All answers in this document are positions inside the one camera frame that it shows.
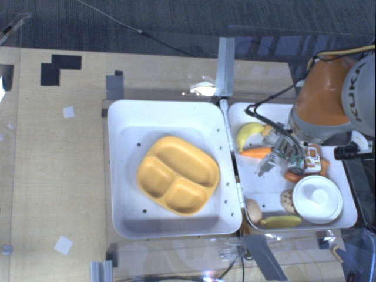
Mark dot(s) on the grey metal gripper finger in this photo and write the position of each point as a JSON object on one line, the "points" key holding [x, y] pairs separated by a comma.
{"points": [[271, 159], [261, 167]]}

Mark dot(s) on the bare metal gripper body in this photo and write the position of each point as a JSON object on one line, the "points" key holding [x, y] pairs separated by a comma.
{"points": [[284, 147]]}

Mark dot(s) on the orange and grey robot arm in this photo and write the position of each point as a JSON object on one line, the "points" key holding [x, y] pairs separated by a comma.
{"points": [[320, 98]]}

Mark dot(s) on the orange carrot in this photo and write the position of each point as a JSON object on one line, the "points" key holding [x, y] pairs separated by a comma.
{"points": [[255, 152]]}

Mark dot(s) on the small yellow lumpy piece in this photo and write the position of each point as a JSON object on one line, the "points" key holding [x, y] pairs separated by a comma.
{"points": [[267, 130]]}

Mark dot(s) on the orange sausage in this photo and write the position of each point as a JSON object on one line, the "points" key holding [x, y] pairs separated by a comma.
{"points": [[291, 176]]}

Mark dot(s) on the white plastic tray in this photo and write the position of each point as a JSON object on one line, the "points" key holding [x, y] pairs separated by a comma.
{"points": [[176, 116], [270, 192]]}

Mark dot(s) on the brown and white carton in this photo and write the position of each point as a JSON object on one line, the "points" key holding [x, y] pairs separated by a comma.
{"points": [[313, 157]]}

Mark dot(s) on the curved yellow banana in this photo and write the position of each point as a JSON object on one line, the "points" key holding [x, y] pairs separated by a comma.
{"points": [[245, 132]]}

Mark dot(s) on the brown speckled biscuit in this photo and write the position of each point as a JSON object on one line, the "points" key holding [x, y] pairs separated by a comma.
{"points": [[287, 201]]}

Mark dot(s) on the beige potato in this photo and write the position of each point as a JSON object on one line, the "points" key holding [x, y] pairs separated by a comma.
{"points": [[253, 211]]}

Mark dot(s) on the small orange bread piece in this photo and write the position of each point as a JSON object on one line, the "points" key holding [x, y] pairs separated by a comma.
{"points": [[324, 167]]}

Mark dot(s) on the thin black and white rod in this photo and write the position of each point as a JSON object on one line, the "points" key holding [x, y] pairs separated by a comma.
{"points": [[230, 134]]}

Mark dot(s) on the straight yellow banana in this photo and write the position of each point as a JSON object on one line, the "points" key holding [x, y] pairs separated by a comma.
{"points": [[282, 221]]}

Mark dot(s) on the white bowl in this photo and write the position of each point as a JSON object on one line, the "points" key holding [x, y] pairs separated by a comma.
{"points": [[317, 200]]}

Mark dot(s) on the yellow divided plate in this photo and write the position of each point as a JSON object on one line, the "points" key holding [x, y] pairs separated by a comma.
{"points": [[176, 169]]}

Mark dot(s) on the black cylinder on white bracket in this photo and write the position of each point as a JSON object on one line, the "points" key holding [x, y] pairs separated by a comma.
{"points": [[349, 151]]}

